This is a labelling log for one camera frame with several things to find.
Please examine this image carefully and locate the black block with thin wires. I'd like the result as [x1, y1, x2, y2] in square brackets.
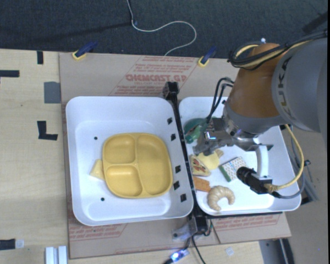
[186, 212, 213, 237]
[163, 81, 180, 101]

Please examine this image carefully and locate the green and white carton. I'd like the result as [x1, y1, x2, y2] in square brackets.
[218, 156, 249, 183]

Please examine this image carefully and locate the thin black rod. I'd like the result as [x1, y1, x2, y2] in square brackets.
[169, 91, 200, 220]

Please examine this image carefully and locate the beige toy croissant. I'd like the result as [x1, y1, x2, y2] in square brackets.
[207, 185, 235, 212]

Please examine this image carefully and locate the yellow divided plate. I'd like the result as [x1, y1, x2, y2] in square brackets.
[102, 132, 174, 199]

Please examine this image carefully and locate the orange toy carrot slice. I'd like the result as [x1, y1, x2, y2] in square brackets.
[192, 175, 212, 194]

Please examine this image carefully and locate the black cylinder on white bracket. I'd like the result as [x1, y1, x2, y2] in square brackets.
[236, 143, 274, 195]

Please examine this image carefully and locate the white plastic tray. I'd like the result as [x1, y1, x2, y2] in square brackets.
[65, 96, 195, 227]
[178, 96, 303, 217]

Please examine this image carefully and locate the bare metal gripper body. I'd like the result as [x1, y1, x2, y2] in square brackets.
[203, 117, 261, 152]

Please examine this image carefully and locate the pale yellow cheese wedge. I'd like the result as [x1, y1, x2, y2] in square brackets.
[89, 158, 106, 181]

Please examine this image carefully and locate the green toy vegetable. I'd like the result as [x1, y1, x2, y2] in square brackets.
[184, 117, 208, 144]

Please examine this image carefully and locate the yellow toy food piece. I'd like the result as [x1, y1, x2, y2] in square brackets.
[197, 148, 224, 172]

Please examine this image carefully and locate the brown cardboard board red print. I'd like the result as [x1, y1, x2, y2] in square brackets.
[58, 52, 292, 260]

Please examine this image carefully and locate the toy pizza slice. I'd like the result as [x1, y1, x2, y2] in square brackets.
[189, 153, 211, 177]

